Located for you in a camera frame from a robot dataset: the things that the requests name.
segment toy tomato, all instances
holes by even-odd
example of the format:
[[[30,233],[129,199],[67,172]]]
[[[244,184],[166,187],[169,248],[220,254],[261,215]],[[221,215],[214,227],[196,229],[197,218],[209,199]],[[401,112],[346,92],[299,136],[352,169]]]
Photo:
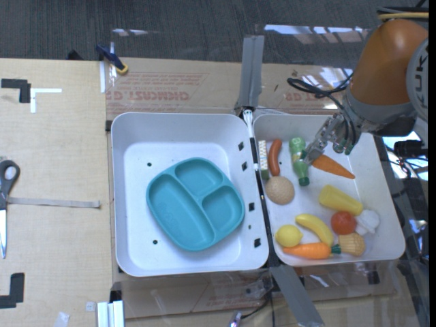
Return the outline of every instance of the toy tomato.
[[[356,229],[357,225],[357,221],[354,216],[347,211],[336,212],[332,216],[330,223],[333,231],[338,235],[351,234]]]

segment toy banana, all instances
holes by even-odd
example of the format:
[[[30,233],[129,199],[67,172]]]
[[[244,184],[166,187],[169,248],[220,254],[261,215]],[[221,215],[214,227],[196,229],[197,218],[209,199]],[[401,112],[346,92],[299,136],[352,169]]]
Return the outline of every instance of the toy banana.
[[[315,232],[320,240],[329,247],[333,246],[334,237],[332,230],[319,217],[309,213],[302,213],[295,217],[295,222]]]

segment green bottle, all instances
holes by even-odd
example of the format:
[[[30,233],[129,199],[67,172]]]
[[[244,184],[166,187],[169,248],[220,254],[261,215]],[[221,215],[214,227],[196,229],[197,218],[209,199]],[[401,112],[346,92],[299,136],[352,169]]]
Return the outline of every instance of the green bottle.
[[[298,183],[305,187],[309,185],[310,180],[307,176],[308,165],[303,161],[303,156],[306,148],[306,141],[301,137],[292,138],[289,141],[289,149],[292,154],[292,167],[298,176]]]

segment wooden table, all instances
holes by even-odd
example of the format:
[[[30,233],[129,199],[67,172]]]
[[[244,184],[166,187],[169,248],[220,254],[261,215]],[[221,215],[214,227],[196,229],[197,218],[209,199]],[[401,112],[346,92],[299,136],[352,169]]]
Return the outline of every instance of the wooden table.
[[[106,96],[100,91],[99,63],[3,59],[0,74],[25,79],[32,88],[62,90],[38,94],[32,114],[29,104],[19,103],[18,90],[0,89],[0,156],[21,169],[10,195],[101,202],[99,209],[8,205],[0,296],[8,295],[14,273],[25,274],[25,292],[15,308],[0,309],[0,326],[53,326],[60,312],[69,315],[69,327],[94,326],[87,303],[108,301],[113,282]],[[419,326],[403,276],[397,273],[392,280],[393,294],[315,305],[326,326]],[[243,326],[271,326],[270,312],[268,306]],[[231,314],[150,317],[126,325],[226,326]],[[276,326],[297,325],[280,296],[275,319]]]

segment teal plate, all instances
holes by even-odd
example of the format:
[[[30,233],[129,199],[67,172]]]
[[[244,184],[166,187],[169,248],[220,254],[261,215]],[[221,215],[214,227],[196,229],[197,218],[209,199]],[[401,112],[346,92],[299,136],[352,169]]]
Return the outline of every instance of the teal plate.
[[[146,190],[154,218],[180,248],[213,246],[244,219],[243,199],[211,161],[187,159],[158,174]]]

